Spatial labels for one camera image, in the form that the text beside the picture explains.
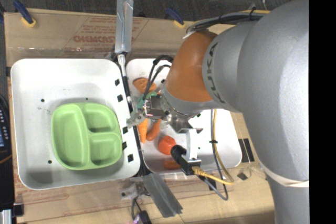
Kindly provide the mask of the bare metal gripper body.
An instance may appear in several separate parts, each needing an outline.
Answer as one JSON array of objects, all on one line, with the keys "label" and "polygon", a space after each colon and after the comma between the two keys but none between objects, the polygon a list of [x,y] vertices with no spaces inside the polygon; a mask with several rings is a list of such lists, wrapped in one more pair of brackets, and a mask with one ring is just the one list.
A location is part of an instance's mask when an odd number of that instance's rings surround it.
[{"label": "bare metal gripper body", "polygon": [[176,133],[186,133],[192,129],[196,130],[197,134],[200,133],[200,128],[194,128],[189,123],[194,115],[179,112],[168,103],[165,95],[152,95],[146,99],[143,105],[143,114],[146,118],[163,120]]}]

